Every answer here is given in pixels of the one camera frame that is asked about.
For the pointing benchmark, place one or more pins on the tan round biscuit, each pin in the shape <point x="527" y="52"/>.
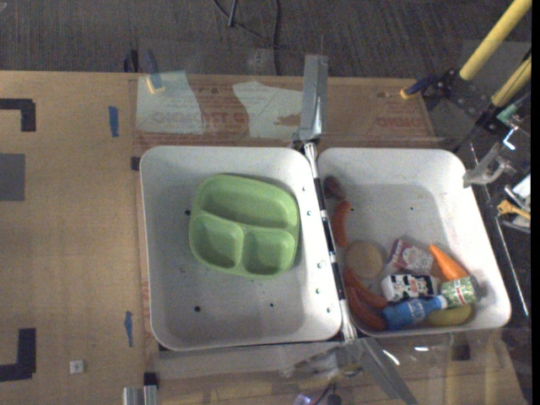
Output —
<point x="364" y="260"/>

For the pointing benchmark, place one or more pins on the orange toy sausage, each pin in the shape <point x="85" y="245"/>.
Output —
<point x="341" y="224"/>
<point x="363" y="291"/>
<point x="363" y="312"/>

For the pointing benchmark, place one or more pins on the pink and white carton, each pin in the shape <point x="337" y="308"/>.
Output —
<point x="410" y="257"/>

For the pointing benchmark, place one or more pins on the white plastic tray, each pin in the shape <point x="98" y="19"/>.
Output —
<point x="401" y="184"/>
<point x="236" y="310"/>

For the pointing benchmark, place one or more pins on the green and white can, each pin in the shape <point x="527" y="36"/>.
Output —
<point x="460" y="291"/>

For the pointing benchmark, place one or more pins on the orange carrot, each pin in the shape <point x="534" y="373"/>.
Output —
<point x="447" y="264"/>

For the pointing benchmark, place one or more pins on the white carton with black spots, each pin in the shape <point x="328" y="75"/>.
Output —
<point x="407" y="287"/>

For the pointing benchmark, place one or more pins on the green divided plate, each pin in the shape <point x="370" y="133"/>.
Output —
<point x="244" y="213"/>

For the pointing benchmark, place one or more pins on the blue bottle with white cap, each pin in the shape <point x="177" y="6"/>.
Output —
<point x="407" y="314"/>

